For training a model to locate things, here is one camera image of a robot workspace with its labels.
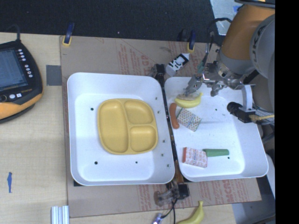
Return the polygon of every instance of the cardboard sheet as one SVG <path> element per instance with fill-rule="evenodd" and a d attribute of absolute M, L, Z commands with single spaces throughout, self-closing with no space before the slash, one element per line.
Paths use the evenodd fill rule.
<path fill-rule="evenodd" d="M 154 202 L 156 191 L 166 191 L 160 185 L 80 186 L 74 183 L 70 171 L 70 144 L 68 126 L 67 79 L 76 72 L 96 72 L 123 75 L 148 75 L 156 64 L 168 64 L 180 53 L 187 52 L 186 42 L 145 41 L 114 38 L 73 36 L 71 45 L 62 45 L 60 38 L 62 88 L 64 106 L 64 133 L 67 166 L 67 192 L 70 217 L 169 209 Z M 206 44 L 196 43 L 190 61 L 177 76 L 190 77 L 205 55 Z M 207 62 L 215 59 L 213 46 Z M 255 178 L 188 183 L 190 196 L 176 204 L 176 208 L 197 207 L 260 201 Z"/>

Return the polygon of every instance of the divided plate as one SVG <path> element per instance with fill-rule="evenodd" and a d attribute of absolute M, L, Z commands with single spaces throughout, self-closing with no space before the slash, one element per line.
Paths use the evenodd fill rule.
<path fill-rule="evenodd" d="M 98 130 L 103 147 L 112 154 L 141 154 L 158 142 L 155 115 L 138 99 L 109 99 L 98 108 Z"/>

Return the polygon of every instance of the banana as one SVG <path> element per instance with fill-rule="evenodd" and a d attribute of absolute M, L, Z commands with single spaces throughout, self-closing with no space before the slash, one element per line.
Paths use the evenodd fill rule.
<path fill-rule="evenodd" d="M 201 102 L 201 96 L 203 94 L 200 93 L 197 97 L 195 97 L 195 99 L 193 100 L 186 100 L 186 99 L 181 99 L 179 98 L 179 96 L 177 96 L 175 99 L 174 99 L 174 102 L 182 107 L 182 108 L 193 108 L 193 107 L 196 107 L 200 104 Z"/>
<path fill-rule="evenodd" d="M 203 201 L 199 201 L 199 206 L 195 213 L 188 219 L 180 221 L 178 224 L 199 224 L 204 219 L 205 213 L 202 208 Z"/>

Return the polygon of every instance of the black floor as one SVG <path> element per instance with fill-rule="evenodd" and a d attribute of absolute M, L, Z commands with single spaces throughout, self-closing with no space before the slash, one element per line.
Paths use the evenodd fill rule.
<path fill-rule="evenodd" d="M 175 41 L 182 29 L 206 42 L 214 19 L 210 0 L 1 0 L 0 31 L 17 24 L 22 33 Z"/>

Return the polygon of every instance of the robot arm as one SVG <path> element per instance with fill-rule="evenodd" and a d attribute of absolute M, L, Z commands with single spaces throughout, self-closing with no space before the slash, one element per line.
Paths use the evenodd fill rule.
<path fill-rule="evenodd" d="M 243 89 L 244 78 L 257 70 L 269 79 L 274 105 L 274 39 L 275 9 L 265 7 L 263 2 L 246 1 L 231 22 L 216 60 L 193 75 L 185 95 L 195 92 L 202 83 L 212 88 L 211 96 L 225 87 Z"/>

